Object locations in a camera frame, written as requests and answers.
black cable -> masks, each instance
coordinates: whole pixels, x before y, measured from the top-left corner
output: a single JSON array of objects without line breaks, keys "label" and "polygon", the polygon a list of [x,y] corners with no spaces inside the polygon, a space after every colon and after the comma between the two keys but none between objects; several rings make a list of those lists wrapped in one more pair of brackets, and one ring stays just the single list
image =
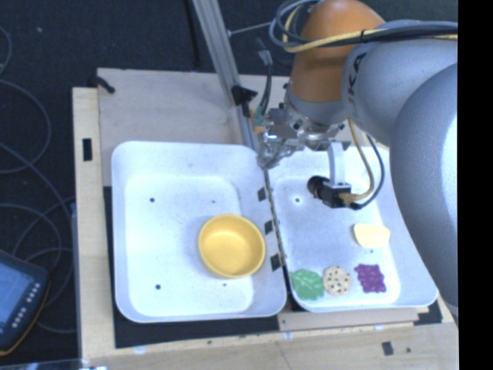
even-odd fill
[{"label": "black cable", "polygon": [[[37,257],[41,257],[42,255],[45,255],[45,254],[49,254],[51,252],[55,252],[55,251],[61,251],[61,252],[70,252],[72,253],[72,250],[70,248],[64,248],[64,247],[54,247],[54,248],[47,248],[47,249],[44,249],[44,250],[41,250],[41,251],[38,251],[32,255],[29,255],[25,261],[27,262],[30,262],[32,261],[33,259],[36,259]],[[67,287],[67,284],[69,283],[70,281],[70,278],[72,278],[72,275],[73,275],[73,267],[72,265],[70,266],[70,271],[69,273],[66,274],[65,276],[65,279],[62,283],[62,286],[58,289],[58,291],[53,295],[52,298],[50,298],[46,303],[45,303],[45,308],[49,307],[50,305],[52,305],[58,298],[59,296],[62,294],[62,292],[65,290],[65,288]]]},{"label": "black cable", "polygon": [[198,38],[195,30],[195,25],[193,23],[192,5],[190,4],[190,0],[183,0],[183,5],[185,6],[186,20],[188,22],[188,29],[190,32],[190,38],[193,47],[193,55],[195,57],[195,61],[193,62],[193,65],[196,69],[199,69],[202,66],[202,59],[200,57],[200,48],[199,48],[199,43],[197,41]]},{"label": "black cable", "polygon": [[289,69],[289,70],[293,69],[293,61],[292,60],[290,60],[289,63],[288,62],[283,62],[282,60],[279,60],[278,58],[275,58],[274,56],[272,57],[272,60],[276,64],[278,64],[279,66],[284,67],[285,69]]},{"label": "black cable", "polygon": [[[50,273],[52,273],[53,270],[55,270],[55,268],[59,265],[60,257],[62,256],[62,238],[61,238],[59,230],[57,229],[55,224],[53,222],[51,222],[50,219],[48,219],[45,215],[43,215],[39,211],[37,211],[31,207],[23,206],[21,204],[0,203],[0,208],[11,208],[14,210],[23,210],[23,211],[27,211],[27,212],[32,213],[32,214],[36,214],[39,218],[43,219],[52,228],[52,230],[55,232],[56,240],[58,241],[58,244],[59,244],[59,246],[58,246],[59,252],[57,253],[55,262],[54,262],[52,269],[50,271]],[[16,246],[15,251],[12,252],[13,256],[16,255],[17,250],[18,250],[18,247]]]},{"label": "black cable", "polygon": [[[35,106],[38,107],[39,111],[41,111],[41,114],[43,115],[43,118],[45,119],[45,123],[46,123],[46,138],[45,138],[45,142],[42,144],[42,147],[41,147],[40,151],[38,151],[38,153],[36,154],[36,156],[32,159],[32,163],[36,163],[36,162],[38,162],[38,160],[40,160],[45,155],[45,152],[48,149],[48,146],[49,146],[49,143],[50,143],[50,140],[51,140],[51,137],[52,137],[52,123],[51,123],[51,121],[50,121],[50,119],[48,117],[48,113],[46,112],[45,107],[28,90],[23,89],[22,87],[14,84],[14,83],[5,81],[3,79],[0,79],[0,84],[2,84],[4,86],[7,86],[10,89],[14,89],[15,91],[21,93],[23,96],[25,96],[28,99],[30,99],[35,104]],[[23,171],[23,170],[25,170],[27,168],[28,168],[28,166],[23,165],[23,166],[20,166],[20,167],[13,167],[13,168],[10,168],[10,169],[0,169],[0,175],[1,174],[18,173],[18,172]]]},{"label": "black cable", "polygon": [[375,200],[375,198],[380,193],[380,191],[382,189],[382,186],[384,185],[384,180],[385,180],[385,165],[384,165],[384,161],[382,160],[382,157],[380,155],[380,152],[378,152],[378,148],[375,145],[375,142],[373,141],[373,139],[370,136],[368,136],[368,135],[367,135],[367,138],[368,138],[368,141],[371,144],[371,147],[373,148],[373,151],[375,152],[375,155],[377,156],[378,164],[380,165],[380,170],[381,170],[380,182],[378,183],[377,189],[375,189],[375,191],[372,193],[372,195],[368,199],[366,199],[363,203],[355,203],[355,202],[353,202],[353,203],[350,204],[349,207],[352,208],[353,210],[361,210],[362,208],[364,208],[368,204],[370,204],[373,200]]},{"label": "black cable", "polygon": [[[75,199],[74,196],[72,197],[69,197],[67,199],[64,199],[65,203],[68,203],[69,201],[73,201]],[[42,216],[39,216],[38,218],[36,218],[35,220],[33,220],[33,222],[31,222],[31,224],[24,230],[24,232],[21,234],[21,236],[19,237],[19,239],[16,241],[15,243],[15,247],[14,249],[12,250],[12,255],[15,256],[15,254],[18,252],[18,249],[20,248],[20,246],[22,245],[22,243],[24,242],[24,239],[27,237],[27,235],[29,234],[29,232],[34,228],[34,226],[41,220],[43,219],[44,217],[46,217],[49,213],[51,213],[53,210],[57,209],[60,207],[60,204],[57,203],[55,204],[54,206],[51,206],[48,210],[46,210],[44,213],[42,213]]]},{"label": "black cable", "polygon": [[267,111],[267,107],[269,106],[270,94],[272,91],[273,60],[272,60],[272,56],[270,55],[270,51],[263,44],[262,40],[257,37],[255,39],[255,42],[257,44],[259,56],[263,60],[263,63],[267,68],[266,85],[263,90],[262,99],[260,100],[260,104],[259,104],[260,115],[263,116],[265,115],[265,112]]},{"label": "black cable", "polygon": [[[7,42],[7,53],[6,53],[6,57],[5,57],[4,61],[0,64],[0,74],[2,74],[5,71],[7,65],[10,62],[10,59],[12,57],[12,40],[11,40],[10,35],[1,26],[0,26],[0,33],[3,34],[3,36],[5,37],[5,40]],[[2,174],[3,175],[13,174],[13,173],[18,173],[18,172],[23,171],[23,170],[26,170],[26,169],[30,169],[52,191],[52,193],[56,197],[58,203],[56,203],[55,205],[51,206],[44,213],[42,213],[40,211],[37,211],[37,210],[35,210],[35,209],[31,208],[31,207],[23,206],[21,204],[14,204],[14,203],[0,203],[0,207],[1,208],[12,208],[12,209],[17,209],[17,210],[23,210],[23,211],[27,211],[27,212],[29,212],[29,213],[34,214],[34,215],[37,216],[37,218],[35,220],[33,220],[33,222],[31,222],[28,225],[28,227],[22,233],[21,237],[18,239],[18,241],[17,241],[17,243],[15,245],[15,248],[14,248],[14,253],[13,253],[14,256],[17,253],[17,251],[20,248],[20,246],[22,245],[22,243],[25,240],[25,238],[28,235],[28,233],[32,230],[32,228],[39,221],[43,220],[43,221],[45,221],[51,227],[51,229],[55,233],[56,240],[58,241],[57,247],[48,248],[48,249],[45,249],[45,250],[42,250],[42,251],[38,251],[35,254],[30,255],[25,260],[26,261],[31,261],[31,260],[33,260],[33,259],[35,259],[37,257],[40,257],[40,256],[44,255],[44,254],[56,252],[56,257],[55,257],[54,264],[53,264],[51,270],[49,271],[50,274],[53,275],[54,270],[58,267],[59,262],[61,260],[62,252],[64,252],[64,251],[65,252],[66,251],[72,252],[72,250],[70,250],[68,248],[63,248],[62,247],[62,238],[61,238],[61,235],[59,233],[59,230],[56,227],[56,225],[47,217],[47,215],[49,213],[51,213],[53,210],[55,210],[56,208],[62,207],[62,210],[63,210],[63,212],[64,212],[64,214],[66,216],[68,225],[70,227],[72,227],[71,226],[71,222],[72,222],[71,221],[71,215],[69,213],[68,207],[66,206],[66,203],[68,201],[70,201],[70,200],[73,200],[74,197],[70,197],[68,199],[62,199],[62,197],[60,196],[60,193],[57,191],[57,189],[52,184],[52,182],[43,173],[41,173],[41,171],[35,166],[35,163],[37,163],[44,156],[46,150],[48,149],[49,143],[50,143],[50,140],[51,140],[51,135],[52,135],[52,125],[51,125],[51,121],[49,119],[49,115],[48,115],[45,107],[29,91],[27,91],[26,89],[23,89],[21,86],[18,86],[18,85],[14,84],[14,83],[5,81],[3,79],[0,79],[0,84],[2,84],[4,86],[7,86],[10,89],[15,90],[16,92],[21,93],[23,96],[25,96],[28,99],[30,99],[35,104],[35,106],[41,111],[41,113],[42,113],[42,115],[43,115],[43,117],[45,119],[46,128],[47,128],[45,142],[42,144],[42,148],[40,149],[40,151],[31,160],[27,160],[20,153],[16,152],[11,147],[7,146],[2,141],[0,141],[0,150],[4,150],[6,153],[9,153],[11,156],[13,156],[14,158],[16,158],[21,163],[21,166],[20,167],[8,168],[8,169],[0,169],[0,175],[2,175]],[[61,287],[44,304],[44,308],[49,307],[51,304],[53,304],[60,297],[60,295],[62,294],[62,292],[68,286],[68,284],[69,284],[72,276],[73,276],[73,262],[70,263],[70,272],[66,273],[65,279],[62,282]],[[43,324],[42,322],[38,322],[37,325],[40,328],[45,329],[46,331],[53,332],[53,333],[66,334],[66,333],[74,333],[74,332],[76,332],[76,329],[73,329],[73,328],[71,328],[71,329],[53,328],[51,326],[48,326],[48,325]]]},{"label": "black cable", "polygon": [[[37,257],[40,257],[40,256],[42,256],[44,254],[48,254],[50,252],[54,252],[54,251],[58,251],[58,250],[59,250],[58,248],[48,248],[48,249],[45,249],[45,250],[36,252],[35,254],[31,255],[30,257],[27,257],[25,260],[26,261],[32,261],[33,259],[36,259]],[[62,251],[72,253],[72,250],[69,249],[69,248],[62,248]],[[43,308],[49,307],[51,304],[53,304],[60,297],[60,295],[63,293],[63,291],[65,290],[65,288],[69,284],[70,279],[72,278],[72,275],[73,275],[73,267],[70,267],[70,272],[67,273],[67,275],[65,276],[65,280],[63,281],[62,286],[53,295],[53,297],[50,298],[45,303],[45,305],[43,306]],[[71,333],[76,333],[77,332],[77,329],[76,328],[70,328],[70,329],[55,328],[53,326],[48,326],[47,324],[45,324],[44,322],[41,322],[41,321],[37,321],[36,322],[36,325],[39,326],[41,329],[44,329],[46,331],[50,331],[51,333],[71,334]]]},{"label": "black cable", "polygon": [[10,35],[5,31],[4,28],[0,26],[0,32],[3,34],[5,37],[5,40],[7,41],[7,54],[5,56],[5,60],[0,63],[0,75],[4,72],[4,70],[7,68],[8,63],[10,62],[10,58],[12,57],[12,39]]},{"label": "black cable", "polygon": [[[316,41],[315,39],[303,39],[297,33],[297,20],[299,14],[306,8],[317,4],[317,0],[286,0],[283,2],[276,11],[275,19],[273,20],[273,25],[276,29],[279,29],[284,35],[291,38],[290,42],[283,42],[276,38],[273,33],[273,28],[269,31],[270,38],[274,44],[279,46],[295,46],[303,45],[309,42]],[[282,17],[288,12],[292,12],[293,9],[299,8],[293,17],[293,21],[290,24],[290,28],[286,29],[283,24]],[[390,42],[390,41],[400,41],[405,39],[420,39],[424,37],[436,37],[440,35],[455,35],[458,34],[458,24],[455,22],[441,22],[441,21],[427,21],[421,22],[416,25],[406,25],[398,28],[382,29],[380,32],[369,32],[362,31],[359,36],[350,37],[347,39],[341,39],[333,42],[328,42],[326,44],[320,45],[319,48],[323,47],[335,47],[344,45],[353,45],[366,42]]]}]

black floor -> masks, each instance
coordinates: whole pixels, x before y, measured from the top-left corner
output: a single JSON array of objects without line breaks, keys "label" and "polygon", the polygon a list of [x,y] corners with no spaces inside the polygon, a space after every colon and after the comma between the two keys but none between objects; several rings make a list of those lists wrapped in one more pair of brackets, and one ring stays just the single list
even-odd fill
[{"label": "black floor", "polygon": [[[219,0],[230,30],[270,21],[282,1]],[[386,20],[458,20],[458,0],[361,1]],[[69,212],[57,207],[47,214],[52,225],[41,219],[26,231],[37,213],[60,203],[70,211],[74,202],[72,87],[87,86],[98,67],[212,72],[194,13],[193,22],[198,50],[184,0],[0,0],[0,27],[12,40],[12,58],[0,66],[0,249],[25,259],[37,254],[33,261],[53,275],[41,323],[0,366],[78,357]],[[240,73],[263,74],[256,36],[271,46],[264,30],[231,40]],[[272,53],[280,63],[274,74],[289,75],[291,57]],[[0,62],[6,56],[0,34]]]}]

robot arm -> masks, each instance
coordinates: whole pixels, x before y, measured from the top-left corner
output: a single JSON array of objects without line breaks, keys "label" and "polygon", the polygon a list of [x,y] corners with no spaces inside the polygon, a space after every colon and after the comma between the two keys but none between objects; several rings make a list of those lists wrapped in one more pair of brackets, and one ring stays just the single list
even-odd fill
[{"label": "robot arm", "polygon": [[[289,27],[299,12],[293,2],[281,6],[271,25],[273,38],[280,16],[290,13],[283,40],[273,41],[296,56],[283,108],[265,115],[259,164],[274,167],[304,147],[331,150],[348,118],[389,146],[404,221],[458,323],[458,50],[448,36],[457,24],[385,23],[356,0],[301,1],[301,8],[316,5],[294,42]],[[353,44],[346,43],[348,33]]]}]

black mat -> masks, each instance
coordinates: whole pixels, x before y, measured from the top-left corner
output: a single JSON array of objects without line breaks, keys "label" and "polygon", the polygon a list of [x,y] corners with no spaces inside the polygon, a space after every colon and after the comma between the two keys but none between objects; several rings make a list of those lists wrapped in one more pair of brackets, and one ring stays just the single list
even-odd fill
[{"label": "black mat", "polygon": [[112,249],[112,188],[104,187],[106,233],[112,282],[113,321],[117,348],[147,345],[158,342],[213,338],[231,335],[251,335],[267,331],[279,331],[277,316],[265,318],[228,319],[219,321],[185,321],[139,324],[125,318],[115,303],[113,249]]}]

metal pole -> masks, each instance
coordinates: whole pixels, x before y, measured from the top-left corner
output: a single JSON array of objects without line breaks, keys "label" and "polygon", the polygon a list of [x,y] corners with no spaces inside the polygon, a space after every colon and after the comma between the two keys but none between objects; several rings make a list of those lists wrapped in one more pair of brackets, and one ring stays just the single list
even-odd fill
[{"label": "metal pole", "polygon": [[[231,106],[234,106],[231,89],[240,86],[240,76],[231,50],[230,40],[224,26],[223,16],[217,0],[192,0],[200,26],[206,39],[207,48],[214,68],[220,79],[220,84]],[[250,119],[243,116],[241,109],[236,108],[243,143],[256,150],[253,129]]]},{"label": "metal pole", "polygon": [[231,38],[232,35],[236,35],[236,34],[240,34],[240,33],[244,33],[244,32],[251,32],[252,30],[256,30],[256,29],[261,29],[261,28],[266,28],[267,26],[270,25],[271,22],[266,22],[266,23],[260,23],[259,25],[254,25],[254,26],[249,26],[247,28],[243,28],[243,29],[237,29],[237,30],[228,30],[227,33],[228,33],[228,36]]}]

